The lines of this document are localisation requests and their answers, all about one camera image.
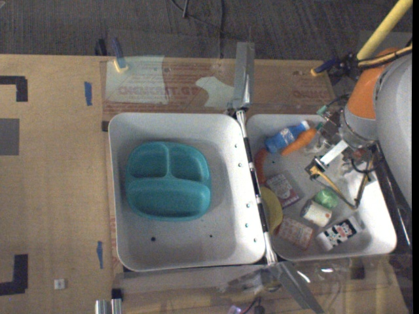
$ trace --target blue bottle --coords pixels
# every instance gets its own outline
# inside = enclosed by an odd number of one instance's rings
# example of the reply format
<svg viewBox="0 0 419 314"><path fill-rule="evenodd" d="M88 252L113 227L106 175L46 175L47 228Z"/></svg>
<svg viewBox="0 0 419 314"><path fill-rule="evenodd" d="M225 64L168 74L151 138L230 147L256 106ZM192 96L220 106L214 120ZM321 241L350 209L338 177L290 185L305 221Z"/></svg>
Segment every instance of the blue bottle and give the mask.
<svg viewBox="0 0 419 314"><path fill-rule="evenodd" d="M296 126L286 127L276 135L267 137L264 141L264 145L267 151L274 154L278 150L285 148L288 144L295 141L300 133L308 129L310 129L310 126L307 121L304 120Z"/></svg>

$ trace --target orange carrot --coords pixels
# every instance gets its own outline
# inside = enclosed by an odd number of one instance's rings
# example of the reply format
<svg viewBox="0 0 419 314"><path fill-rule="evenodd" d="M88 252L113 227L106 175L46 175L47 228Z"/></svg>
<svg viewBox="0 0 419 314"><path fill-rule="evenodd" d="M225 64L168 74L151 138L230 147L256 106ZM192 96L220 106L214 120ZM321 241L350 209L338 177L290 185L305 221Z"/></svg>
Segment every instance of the orange carrot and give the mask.
<svg viewBox="0 0 419 314"><path fill-rule="evenodd" d="M269 151L267 151L265 148L262 148L255 155L255 169L256 169L256 174L257 174L257 180L259 181L259 184L261 185L266 182L266 178L263 173L263 164L268 154L269 154Z"/></svg>
<svg viewBox="0 0 419 314"><path fill-rule="evenodd" d="M311 140L316 135L317 129L310 128L309 130L303 131L300 135L293 141L292 143L288 144L285 148L281 151L281 156L286 156L291 154L294 151L299 150L302 147L308 145Z"/></svg>

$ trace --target yellow tube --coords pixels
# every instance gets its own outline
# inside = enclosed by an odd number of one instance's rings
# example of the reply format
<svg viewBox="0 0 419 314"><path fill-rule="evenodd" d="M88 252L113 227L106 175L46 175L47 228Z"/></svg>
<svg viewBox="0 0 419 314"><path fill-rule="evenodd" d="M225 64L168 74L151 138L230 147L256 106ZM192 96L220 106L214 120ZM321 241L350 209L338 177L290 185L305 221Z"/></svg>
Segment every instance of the yellow tube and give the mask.
<svg viewBox="0 0 419 314"><path fill-rule="evenodd" d="M370 57L412 5L413 0L398 0L393 9L388 13L386 18L358 52L356 58L364 60L365 58Z"/></svg>

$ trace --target gray floor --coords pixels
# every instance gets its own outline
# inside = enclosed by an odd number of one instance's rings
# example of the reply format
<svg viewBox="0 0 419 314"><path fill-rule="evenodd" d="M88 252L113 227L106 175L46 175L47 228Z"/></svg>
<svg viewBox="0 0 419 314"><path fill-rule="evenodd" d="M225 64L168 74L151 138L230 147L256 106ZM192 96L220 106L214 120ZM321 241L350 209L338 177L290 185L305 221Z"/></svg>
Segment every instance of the gray floor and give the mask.
<svg viewBox="0 0 419 314"><path fill-rule="evenodd" d="M0 53L92 55L100 38L112 53L118 37L126 55L234 57L235 43L250 39L257 58L296 60L354 51L397 2L190 0L182 19L170 0L0 1ZM394 31L412 33L411 10Z"/></svg>

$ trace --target teal plate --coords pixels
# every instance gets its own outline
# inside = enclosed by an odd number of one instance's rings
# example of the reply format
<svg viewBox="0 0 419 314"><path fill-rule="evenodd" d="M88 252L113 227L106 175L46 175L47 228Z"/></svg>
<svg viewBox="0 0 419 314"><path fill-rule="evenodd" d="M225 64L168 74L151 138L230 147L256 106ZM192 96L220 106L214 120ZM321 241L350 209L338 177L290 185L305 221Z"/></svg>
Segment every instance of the teal plate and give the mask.
<svg viewBox="0 0 419 314"><path fill-rule="evenodd" d="M135 148L126 166L130 207L143 217L194 220L211 203L211 176L205 156L173 142L148 142Z"/></svg>

